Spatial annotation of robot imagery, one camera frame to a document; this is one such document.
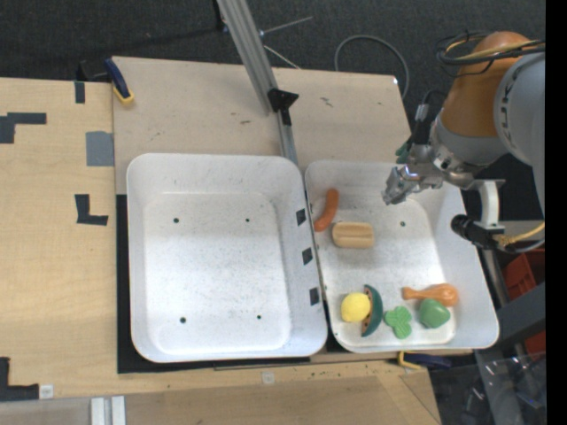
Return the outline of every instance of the metal rod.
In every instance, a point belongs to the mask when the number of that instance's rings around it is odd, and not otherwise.
[[[502,309],[510,303],[510,297],[508,294],[508,288],[504,282],[504,277],[500,269],[500,264],[496,258],[495,251],[482,250],[480,256],[485,264],[485,271],[487,274],[488,281],[493,286],[494,294],[498,300],[498,309]],[[524,348],[524,344],[521,341],[517,341],[514,344],[514,351],[518,356],[525,356],[527,351]]]
[[[268,92],[278,86],[248,3],[246,0],[217,0],[217,3],[264,112],[270,114],[274,110]],[[281,112],[277,115],[282,155],[297,164],[291,127],[284,125]]]
[[[501,334],[496,346],[505,349],[546,328],[546,284],[539,284],[498,310]]]
[[[271,27],[268,28],[267,30],[262,30],[262,34],[265,35],[267,33],[273,33],[276,32],[278,30],[283,30],[284,28],[289,28],[289,27],[293,27],[294,25],[298,25],[302,22],[307,22],[308,20],[311,20],[313,18],[313,16],[309,16],[303,19],[298,19],[298,20],[294,20],[293,22],[288,22],[287,24],[282,24],[282,25],[278,25],[277,27]]]
[[[264,44],[264,49],[266,49],[268,52],[272,52],[274,55],[276,55],[276,57],[280,58],[281,60],[283,60],[285,63],[287,63],[289,66],[294,67],[295,69],[301,69],[299,66],[297,66],[295,63],[293,63],[291,60],[289,60],[288,58],[284,57],[281,53],[279,53],[277,50],[272,49],[271,47],[267,46],[266,44]]]

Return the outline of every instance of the toy lemon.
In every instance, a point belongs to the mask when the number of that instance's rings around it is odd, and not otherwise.
[[[364,293],[351,293],[340,305],[340,316],[346,322],[362,321],[369,313],[370,299]]]

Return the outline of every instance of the cable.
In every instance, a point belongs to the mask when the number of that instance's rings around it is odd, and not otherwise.
[[[308,16],[308,17],[303,18],[303,19],[297,19],[297,20],[294,20],[293,22],[288,22],[287,24],[282,24],[282,25],[278,25],[277,27],[268,28],[267,30],[261,30],[260,31],[260,37],[262,37],[263,35],[267,35],[268,33],[276,32],[276,31],[282,30],[284,28],[293,27],[294,25],[298,25],[298,24],[301,24],[303,22],[307,22],[308,20],[311,20],[312,18],[313,18],[313,16]]]
[[[539,240],[536,243],[533,243],[532,245],[528,245],[527,247],[519,248],[519,247],[508,247],[508,246],[500,247],[500,246],[498,246],[498,249],[500,251],[505,251],[506,253],[525,253],[527,251],[532,251],[534,249],[537,249],[538,247],[541,247],[545,243],[546,243],[546,240],[544,238],[544,239]]]
[[[523,247],[523,248],[515,248],[515,247],[509,247],[509,246],[514,244],[514,243],[517,243],[519,241],[522,241],[524,239],[527,239],[530,236],[537,235],[540,231],[542,231],[545,228],[545,226],[546,226],[546,222],[543,221],[536,228],[533,228],[530,231],[526,231],[526,232],[521,233],[519,235],[515,235],[515,236],[494,235],[493,239],[498,242],[500,248],[503,251],[506,251],[508,253],[522,253],[522,252],[525,252],[525,251],[531,251],[533,249],[537,249],[542,244],[544,244],[545,238],[543,238],[540,241],[533,243],[533,244],[531,244],[527,247]]]
[[[443,97],[443,99],[447,97],[447,93],[445,93],[444,91],[441,91],[439,89],[430,89],[423,95],[422,104],[428,104],[430,97],[433,95],[439,95]]]
[[[515,42],[508,46],[500,46],[491,49],[481,50],[479,52],[472,52],[468,55],[460,57],[450,57],[449,51],[457,46],[470,43],[472,41],[479,41],[486,38],[493,32],[465,32],[457,36],[449,36],[437,43],[436,57],[437,60],[443,65],[450,66],[465,66],[476,65],[486,61],[491,64],[498,59],[502,58],[517,58],[523,55],[531,55],[535,53],[545,52],[545,40],[536,39],[527,42]]]
[[[295,63],[293,63],[291,60],[288,60],[286,57],[284,57],[281,53],[273,50],[271,47],[268,47],[266,44],[263,44],[263,45],[264,45],[264,49],[266,49],[268,52],[272,52],[274,55],[276,55],[276,57],[280,58],[281,60],[283,60],[285,63],[287,63],[291,67],[294,67],[295,69],[301,69],[299,66],[297,66]]]
[[[353,36],[349,36],[348,38],[346,38],[341,44],[338,45],[337,49],[335,50],[335,62],[334,62],[335,63],[335,71],[339,71],[339,69],[338,69],[338,56],[340,54],[340,51],[343,49],[343,47],[345,47],[345,45],[350,43],[351,41],[360,40],[360,39],[364,39],[364,40],[368,40],[368,41],[374,41],[375,43],[383,44],[385,47],[390,49],[395,54],[395,56],[401,62],[401,65],[404,68],[404,74],[406,75],[406,83],[405,83],[404,89],[401,93],[401,99],[402,100],[405,99],[406,94],[408,93],[408,89],[409,89],[409,68],[408,68],[408,64],[406,63],[406,60],[403,58],[403,56],[398,52],[398,50],[395,47],[393,47],[387,41],[384,41],[383,39],[378,38],[377,36],[373,36],[373,35],[353,35]]]
[[[453,73],[449,73],[447,71],[447,69],[441,65],[441,69],[443,70],[443,72],[445,74],[447,74],[449,77],[452,77],[453,79],[458,79],[459,77],[464,77],[465,75],[480,75],[480,74],[484,74],[486,71],[488,71],[490,69],[490,67],[493,65],[494,60],[491,59],[488,62],[486,62],[486,66],[482,69],[482,71],[477,71],[475,73],[459,73],[459,74],[453,74]]]

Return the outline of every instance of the wooden table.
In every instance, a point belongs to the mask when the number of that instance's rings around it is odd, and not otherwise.
[[[130,107],[107,83],[85,83],[77,103],[72,81],[0,79],[0,116],[47,117],[16,124],[14,143],[0,144],[0,356],[11,358],[10,384],[52,385],[55,398],[72,398],[259,386],[267,370],[276,383],[373,377],[404,423],[436,423],[426,372],[410,389],[404,368],[378,360],[392,354],[323,351],[308,365],[117,373],[115,198],[128,160],[147,151],[278,155],[279,145],[243,66],[115,61],[136,95]],[[408,123],[391,76],[275,74],[300,95],[291,117],[302,169],[318,158],[394,161]],[[86,134],[97,131],[113,134],[115,167],[87,165]],[[77,194],[89,195],[90,214],[108,216],[106,225],[77,223]],[[424,402],[433,413],[423,413]]]

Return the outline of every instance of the wooden board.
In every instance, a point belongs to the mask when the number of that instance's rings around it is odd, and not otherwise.
[[[66,386],[115,367],[114,170],[87,166],[85,142],[112,132],[111,94],[88,83],[76,104],[70,81],[5,79],[7,112],[45,112],[47,124],[17,125],[14,144],[0,144],[0,354],[11,384],[73,395]],[[78,224],[75,194],[89,194],[107,225]]]
[[[406,375],[421,383],[418,373]],[[437,410],[428,411],[400,395],[377,377],[274,382],[264,385],[216,387],[132,394],[125,397],[126,423],[184,425],[245,423],[439,425]],[[19,425],[89,424],[89,401],[64,398],[51,401],[0,403],[0,422]]]
[[[280,155],[277,117],[263,112],[243,66],[114,58],[134,102],[114,98],[116,191],[145,152]],[[301,170],[318,159],[389,161],[409,136],[393,76],[274,68],[290,109]]]

